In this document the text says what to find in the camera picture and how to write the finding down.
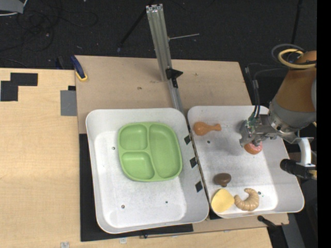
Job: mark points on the yellow cheese wedge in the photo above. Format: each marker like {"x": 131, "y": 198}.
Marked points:
{"x": 222, "y": 200}

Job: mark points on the orange chicken drumstick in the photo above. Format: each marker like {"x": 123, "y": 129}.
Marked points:
{"x": 203, "y": 128}

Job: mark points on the beige croissant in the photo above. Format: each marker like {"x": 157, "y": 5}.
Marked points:
{"x": 249, "y": 201}

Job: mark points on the white plastic tray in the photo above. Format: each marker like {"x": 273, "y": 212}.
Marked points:
{"x": 144, "y": 203}
{"x": 238, "y": 164}

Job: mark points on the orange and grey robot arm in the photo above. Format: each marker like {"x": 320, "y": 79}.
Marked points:
{"x": 294, "y": 92}

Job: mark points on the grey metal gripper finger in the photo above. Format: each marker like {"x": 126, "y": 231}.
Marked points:
{"x": 243, "y": 139}
{"x": 256, "y": 139}

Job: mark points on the green divided plate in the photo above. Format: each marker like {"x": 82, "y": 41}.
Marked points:
{"x": 150, "y": 151}

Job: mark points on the black cylinder on white bracket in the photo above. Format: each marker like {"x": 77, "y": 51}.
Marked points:
{"x": 297, "y": 168}

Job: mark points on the brown cardboard board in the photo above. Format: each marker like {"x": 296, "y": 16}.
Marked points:
{"x": 124, "y": 86}

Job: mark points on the pink doughnut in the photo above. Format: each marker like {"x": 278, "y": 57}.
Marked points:
{"x": 254, "y": 149}

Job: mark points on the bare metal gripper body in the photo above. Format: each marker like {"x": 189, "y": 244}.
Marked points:
{"x": 261, "y": 128}

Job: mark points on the brown mushroom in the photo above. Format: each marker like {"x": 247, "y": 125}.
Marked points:
{"x": 222, "y": 179}

